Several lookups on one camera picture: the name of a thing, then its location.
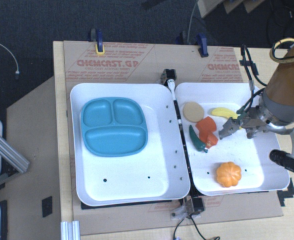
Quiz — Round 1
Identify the thin black and white rod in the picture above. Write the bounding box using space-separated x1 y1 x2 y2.
167 78 196 198

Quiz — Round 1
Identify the white plastic tray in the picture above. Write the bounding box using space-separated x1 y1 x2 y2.
69 82 192 208
174 81 291 197

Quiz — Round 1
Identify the orange toy pumpkin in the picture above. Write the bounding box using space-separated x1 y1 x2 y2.
215 161 243 188

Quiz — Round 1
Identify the tan round biscuit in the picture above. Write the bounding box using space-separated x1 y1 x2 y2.
182 101 206 123

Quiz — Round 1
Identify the yellow banana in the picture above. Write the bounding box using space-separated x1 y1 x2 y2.
210 106 241 121

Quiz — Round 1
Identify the blue divided plate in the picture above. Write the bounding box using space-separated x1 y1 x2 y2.
80 96 149 158

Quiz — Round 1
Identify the green chilli pepper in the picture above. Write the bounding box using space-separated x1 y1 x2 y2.
188 124 209 154

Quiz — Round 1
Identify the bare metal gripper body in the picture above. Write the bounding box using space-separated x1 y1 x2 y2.
237 106 272 133

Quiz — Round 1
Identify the orange red toy pepper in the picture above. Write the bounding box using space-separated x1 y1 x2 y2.
195 116 219 149

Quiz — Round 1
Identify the black cylinder on white bracket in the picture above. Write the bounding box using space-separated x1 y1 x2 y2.
268 122 294 174

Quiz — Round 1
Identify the brown cardboard board, red print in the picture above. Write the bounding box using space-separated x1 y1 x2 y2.
62 40 285 236

